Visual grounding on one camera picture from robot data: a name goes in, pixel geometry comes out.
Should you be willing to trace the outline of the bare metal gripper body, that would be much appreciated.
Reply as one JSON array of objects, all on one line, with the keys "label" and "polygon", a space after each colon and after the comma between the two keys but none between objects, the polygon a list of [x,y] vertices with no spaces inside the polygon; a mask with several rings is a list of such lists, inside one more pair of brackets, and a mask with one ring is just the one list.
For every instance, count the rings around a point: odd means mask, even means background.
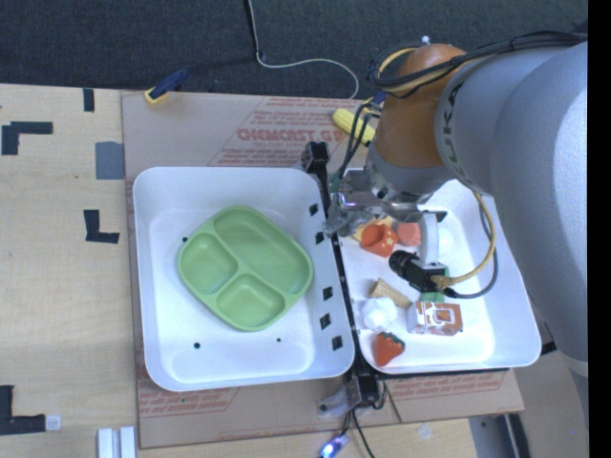
[{"label": "bare metal gripper body", "polygon": [[398,191],[365,168],[349,169],[331,194],[328,222],[365,223],[385,217],[405,221],[431,196],[432,192]]}]

